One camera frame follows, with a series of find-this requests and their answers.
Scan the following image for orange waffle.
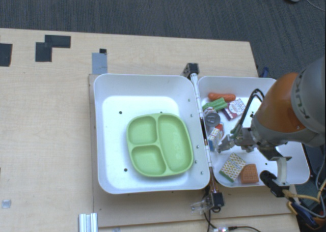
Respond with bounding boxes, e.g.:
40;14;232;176
239;163;260;184

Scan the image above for green beans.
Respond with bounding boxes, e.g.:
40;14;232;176
202;97;228;112

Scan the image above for small white and red carton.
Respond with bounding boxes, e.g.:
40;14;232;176
207;123;225;152

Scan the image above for white and maroon carton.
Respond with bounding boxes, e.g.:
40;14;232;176
221;98;248;121

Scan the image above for white plastic tray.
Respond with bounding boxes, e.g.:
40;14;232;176
197;75;311;188
93;73;211;195

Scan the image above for green divided plate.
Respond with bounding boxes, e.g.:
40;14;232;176
126;113;195;178

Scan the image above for silver can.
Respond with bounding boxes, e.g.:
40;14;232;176
203;107;222;128

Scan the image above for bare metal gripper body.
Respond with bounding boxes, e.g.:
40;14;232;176
233;127;258;153

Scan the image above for black cylinder on white bracket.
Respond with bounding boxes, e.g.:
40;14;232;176
259;149;292;198

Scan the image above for thin black and white rod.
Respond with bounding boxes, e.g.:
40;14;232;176
190;72;220;197

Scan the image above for orange sausage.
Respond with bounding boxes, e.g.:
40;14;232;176
208;92;237;102

